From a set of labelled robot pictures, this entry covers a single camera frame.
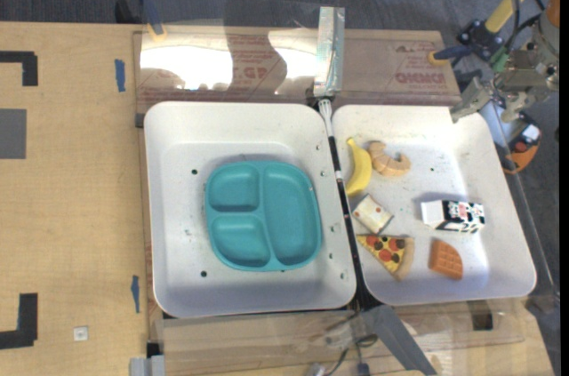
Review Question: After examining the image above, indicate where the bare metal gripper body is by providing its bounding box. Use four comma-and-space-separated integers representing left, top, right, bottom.
492, 48, 560, 102

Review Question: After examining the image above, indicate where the white plastic tray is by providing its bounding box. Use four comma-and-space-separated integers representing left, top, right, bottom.
142, 100, 358, 319
331, 104, 538, 307

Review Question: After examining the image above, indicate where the tan croissant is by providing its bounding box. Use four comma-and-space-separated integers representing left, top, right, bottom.
366, 140, 412, 179

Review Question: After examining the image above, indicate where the black and white milk carton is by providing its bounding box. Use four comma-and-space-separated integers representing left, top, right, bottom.
420, 199, 486, 235

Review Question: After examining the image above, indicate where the yellow banana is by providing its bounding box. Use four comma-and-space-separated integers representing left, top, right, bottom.
345, 137, 373, 197

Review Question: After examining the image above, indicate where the thin black and white rod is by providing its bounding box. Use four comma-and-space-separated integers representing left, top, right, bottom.
317, 97, 374, 313

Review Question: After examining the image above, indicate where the white carton with orange dots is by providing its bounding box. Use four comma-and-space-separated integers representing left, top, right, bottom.
350, 193, 395, 236

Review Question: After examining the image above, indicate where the orange waffle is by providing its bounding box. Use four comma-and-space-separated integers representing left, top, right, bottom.
428, 238, 464, 281

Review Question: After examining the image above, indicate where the pizza slice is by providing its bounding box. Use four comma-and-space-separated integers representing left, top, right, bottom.
356, 233, 416, 282

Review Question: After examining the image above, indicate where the teal divided plate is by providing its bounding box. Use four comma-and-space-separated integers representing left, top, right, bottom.
204, 160, 324, 273

